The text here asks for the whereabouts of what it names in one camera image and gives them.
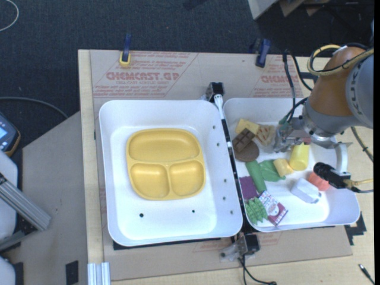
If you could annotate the brown chocolate bar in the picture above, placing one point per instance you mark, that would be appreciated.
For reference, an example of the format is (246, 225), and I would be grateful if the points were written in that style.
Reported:
(243, 139)

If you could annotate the green cucumber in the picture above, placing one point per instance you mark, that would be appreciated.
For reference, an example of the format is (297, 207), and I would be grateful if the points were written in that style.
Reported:
(257, 177)

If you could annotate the green pea pods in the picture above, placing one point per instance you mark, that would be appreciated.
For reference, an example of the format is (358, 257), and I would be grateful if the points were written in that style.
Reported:
(256, 211)

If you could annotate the yellow butter block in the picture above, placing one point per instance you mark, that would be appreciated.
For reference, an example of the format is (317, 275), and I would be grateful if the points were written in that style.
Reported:
(282, 167)

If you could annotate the yellow bottle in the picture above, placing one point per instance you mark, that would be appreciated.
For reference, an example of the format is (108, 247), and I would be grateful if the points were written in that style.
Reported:
(299, 157)

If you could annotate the brown cardboard board, red print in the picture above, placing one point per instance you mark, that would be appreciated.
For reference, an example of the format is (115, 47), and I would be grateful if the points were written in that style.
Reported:
(178, 73)

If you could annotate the thin black and white rod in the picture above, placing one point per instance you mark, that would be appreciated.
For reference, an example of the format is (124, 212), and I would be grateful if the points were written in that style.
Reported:
(224, 126)

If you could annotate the black cylinder on white bracket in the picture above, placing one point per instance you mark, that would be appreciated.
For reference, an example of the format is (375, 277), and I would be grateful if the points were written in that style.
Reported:
(328, 172)

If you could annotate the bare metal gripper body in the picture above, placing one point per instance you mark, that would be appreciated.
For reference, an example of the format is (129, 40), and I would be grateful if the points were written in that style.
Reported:
(322, 138)

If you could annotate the green lettuce leaf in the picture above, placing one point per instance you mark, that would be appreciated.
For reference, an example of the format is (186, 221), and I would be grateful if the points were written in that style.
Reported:
(270, 171)

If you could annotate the white carton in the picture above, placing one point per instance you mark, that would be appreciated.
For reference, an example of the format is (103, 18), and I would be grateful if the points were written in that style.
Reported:
(305, 190)

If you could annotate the black pen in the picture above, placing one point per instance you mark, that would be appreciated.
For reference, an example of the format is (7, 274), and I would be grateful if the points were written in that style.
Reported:
(365, 273)

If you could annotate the white plastic tray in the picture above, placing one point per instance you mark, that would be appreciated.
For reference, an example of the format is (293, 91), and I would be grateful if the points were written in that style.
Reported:
(166, 218)
(335, 206)

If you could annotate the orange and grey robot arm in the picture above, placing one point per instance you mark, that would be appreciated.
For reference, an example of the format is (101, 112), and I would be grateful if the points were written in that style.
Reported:
(335, 88)

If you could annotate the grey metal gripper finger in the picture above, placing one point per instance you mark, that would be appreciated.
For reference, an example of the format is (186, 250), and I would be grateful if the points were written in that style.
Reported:
(288, 147)
(279, 143)

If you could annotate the yellow cheese wedge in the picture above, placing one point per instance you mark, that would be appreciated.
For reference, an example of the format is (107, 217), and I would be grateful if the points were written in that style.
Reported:
(246, 126)

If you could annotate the purple square piece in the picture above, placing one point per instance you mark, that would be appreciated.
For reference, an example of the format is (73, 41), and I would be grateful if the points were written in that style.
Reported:
(248, 187)

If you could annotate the red and white packet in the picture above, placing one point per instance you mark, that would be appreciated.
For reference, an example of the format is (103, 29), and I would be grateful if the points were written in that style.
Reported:
(273, 209)

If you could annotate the yellow divided plate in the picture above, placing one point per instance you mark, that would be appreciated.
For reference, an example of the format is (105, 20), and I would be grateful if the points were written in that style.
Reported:
(166, 165)

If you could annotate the brown round biscuit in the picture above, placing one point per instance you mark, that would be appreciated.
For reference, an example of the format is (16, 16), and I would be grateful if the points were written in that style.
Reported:
(248, 155)

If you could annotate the orange round toy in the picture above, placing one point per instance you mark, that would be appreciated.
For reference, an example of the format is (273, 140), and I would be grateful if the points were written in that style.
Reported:
(319, 182)

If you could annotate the toy pizza slice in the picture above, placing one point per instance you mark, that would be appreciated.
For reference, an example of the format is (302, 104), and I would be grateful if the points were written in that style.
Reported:
(265, 134)

